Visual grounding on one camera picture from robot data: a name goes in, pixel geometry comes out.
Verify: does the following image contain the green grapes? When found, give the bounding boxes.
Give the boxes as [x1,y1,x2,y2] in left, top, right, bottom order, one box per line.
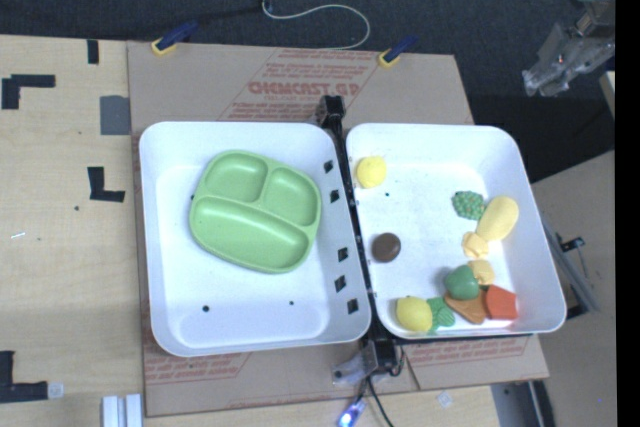
[451,190,486,222]

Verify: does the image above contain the green lettuce leaf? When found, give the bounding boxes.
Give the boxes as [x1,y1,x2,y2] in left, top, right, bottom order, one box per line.
[425,296,457,335]

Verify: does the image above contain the small yellow lumpy toy food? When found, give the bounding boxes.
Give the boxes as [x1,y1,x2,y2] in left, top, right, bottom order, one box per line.
[460,230,489,260]
[467,259,497,287]

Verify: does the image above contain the black block with thin wires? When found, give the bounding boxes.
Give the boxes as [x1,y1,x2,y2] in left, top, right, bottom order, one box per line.
[368,338,404,374]
[317,94,347,128]

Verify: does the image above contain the brown pizza slice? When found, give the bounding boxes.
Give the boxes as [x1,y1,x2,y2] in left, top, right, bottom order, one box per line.
[443,289,489,326]

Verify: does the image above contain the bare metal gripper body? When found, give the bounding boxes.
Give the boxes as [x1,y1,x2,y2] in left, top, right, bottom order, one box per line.
[536,0,617,77]

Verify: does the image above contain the brown round biscuit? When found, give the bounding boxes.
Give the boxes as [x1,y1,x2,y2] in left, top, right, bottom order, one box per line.
[370,232,403,264]

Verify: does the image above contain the white plastic tray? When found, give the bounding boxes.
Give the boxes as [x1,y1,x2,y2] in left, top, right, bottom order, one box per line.
[138,120,373,359]
[345,122,568,341]

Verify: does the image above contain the large yellow rounded toy food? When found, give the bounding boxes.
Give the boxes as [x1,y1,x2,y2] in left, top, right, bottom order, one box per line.
[474,195,520,243]

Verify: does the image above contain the green pepper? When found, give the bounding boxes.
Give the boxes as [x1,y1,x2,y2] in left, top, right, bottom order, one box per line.
[442,264,481,302]

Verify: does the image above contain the brown cardboard board red print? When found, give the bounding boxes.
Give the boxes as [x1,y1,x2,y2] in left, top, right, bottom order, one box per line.
[125,39,552,419]

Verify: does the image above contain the orange carrot piece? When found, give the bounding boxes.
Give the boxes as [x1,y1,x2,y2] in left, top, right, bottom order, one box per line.
[484,284,519,321]

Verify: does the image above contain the yellow lemon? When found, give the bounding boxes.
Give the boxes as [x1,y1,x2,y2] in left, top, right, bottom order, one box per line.
[395,295,434,333]
[355,155,388,190]

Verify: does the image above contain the green divided plate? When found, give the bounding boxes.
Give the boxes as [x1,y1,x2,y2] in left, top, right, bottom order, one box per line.
[188,149,323,275]

